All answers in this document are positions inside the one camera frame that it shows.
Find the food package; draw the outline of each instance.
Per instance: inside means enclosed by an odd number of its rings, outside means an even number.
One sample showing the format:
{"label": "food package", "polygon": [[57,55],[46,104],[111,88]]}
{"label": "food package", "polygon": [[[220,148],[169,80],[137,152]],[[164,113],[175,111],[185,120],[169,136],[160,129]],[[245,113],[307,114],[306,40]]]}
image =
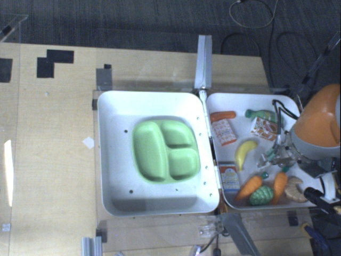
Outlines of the food package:
{"label": "food package", "polygon": [[230,124],[226,118],[212,122],[212,128],[222,146],[233,143],[237,140]]}
{"label": "food package", "polygon": [[276,123],[256,117],[251,123],[251,133],[261,138],[274,141],[277,136],[278,126]]}
{"label": "food package", "polygon": [[237,169],[234,164],[220,164],[219,171],[224,191],[240,189]]}

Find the green broccoli toy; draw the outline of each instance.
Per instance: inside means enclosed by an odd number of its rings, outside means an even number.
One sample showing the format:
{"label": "green broccoli toy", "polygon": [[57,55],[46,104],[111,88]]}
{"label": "green broccoli toy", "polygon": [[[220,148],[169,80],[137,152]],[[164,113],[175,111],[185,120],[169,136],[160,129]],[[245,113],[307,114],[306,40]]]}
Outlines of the green broccoli toy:
{"label": "green broccoli toy", "polygon": [[252,206],[265,205],[270,202],[272,198],[273,189],[268,186],[261,186],[251,194],[249,203]]}

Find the white tray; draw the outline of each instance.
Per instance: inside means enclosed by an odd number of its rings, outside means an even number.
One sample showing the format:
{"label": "white tray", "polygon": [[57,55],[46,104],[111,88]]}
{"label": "white tray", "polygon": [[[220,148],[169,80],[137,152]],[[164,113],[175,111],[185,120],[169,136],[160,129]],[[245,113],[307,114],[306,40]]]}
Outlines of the white tray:
{"label": "white tray", "polygon": [[[251,110],[271,110],[274,111],[272,106],[272,100],[278,99],[294,114],[299,115],[298,108],[295,102],[287,96],[282,95],[261,95],[261,94],[235,94],[235,93],[214,93],[207,99],[207,109],[209,114],[220,111],[234,111],[236,117],[234,119],[228,119],[229,124],[235,135],[237,141],[225,146],[221,146],[218,140],[214,137],[214,146],[216,150],[216,157],[218,163],[220,162],[234,162],[234,153],[239,145],[246,140],[255,140],[258,142],[256,149],[250,151],[245,159],[243,170],[238,172],[239,182],[242,186],[252,175],[259,173],[256,166],[262,153],[265,153],[273,146],[272,141],[265,140],[250,133],[251,119],[245,117],[245,111]],[[295,123],[295,120],[283,115],[285,119],[284,130],[289,131]],[[281,171],[278,166],[270,166],[264,169],[269,178],[263,180],[265,185],[272,187],[275,175]],[[300,189],[304,190],[307,187],[313,187],[318,190],[322,190],[321,182],[319,179],[313,179],[307,173],[302,171],[297,164],[290,168],[287,172],[287,176],[296,176],[303,180],[303,184],[300,185]],[[278,205],[265,205],[265,206],[249,206],[246,201],[235,202],[234,197],[236,191],[224,192],[224,196],[228,204],[236,209],[282,209],[282,208],[298,208],[315,206],[311,202],[295,203],[288,200],[285,196],[281,196]]]}
{"label": "white tray", "polygon": [[[219,192],[214,164],[204,110],[195,95],[108,91],[98,99],[98,118],[102,200],[110,214],[207,213],[216,209]],[[132,131],[149,119],[178,119],[190,127],[199,150],[198,174],[168,184],[141,178],[134,165]]]}

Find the toy carrot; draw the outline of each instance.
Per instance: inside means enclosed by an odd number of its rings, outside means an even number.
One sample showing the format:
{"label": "toy carrot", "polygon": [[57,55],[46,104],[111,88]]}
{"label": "toy carrot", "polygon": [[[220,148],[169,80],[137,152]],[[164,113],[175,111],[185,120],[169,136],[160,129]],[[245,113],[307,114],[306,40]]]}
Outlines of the toy carrot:
{"label": "toy carrot", "polygon": [[280,172],[276,175],[275,180],[273,182],[273,198],[272,198],[272,204],[277,205],[278,200],[282,193],[284,192],[284,189],[288,183],[288,177],[284,172]]}
{"label": "toy carrot", "polygon": [[262,185],[262,182],[263,179],[259,175],[254,175],[239,190],[234,200],[238,201],[248,197]]}

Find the metal clamp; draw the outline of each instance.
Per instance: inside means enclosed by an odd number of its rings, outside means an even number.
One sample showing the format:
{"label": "metal clamp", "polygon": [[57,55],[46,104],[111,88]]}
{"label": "metal clamp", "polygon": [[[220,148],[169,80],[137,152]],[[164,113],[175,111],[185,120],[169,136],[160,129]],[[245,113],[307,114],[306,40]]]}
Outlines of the metal clamp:
{"label": "metal clamp", "polygon": [[210,89],[212,85],[212,36],[199,35],[194,89]]}
{"label": "metal clamp", "polygon": [[102,256],[102,237],[84,237],[82,239],[82,256]]}

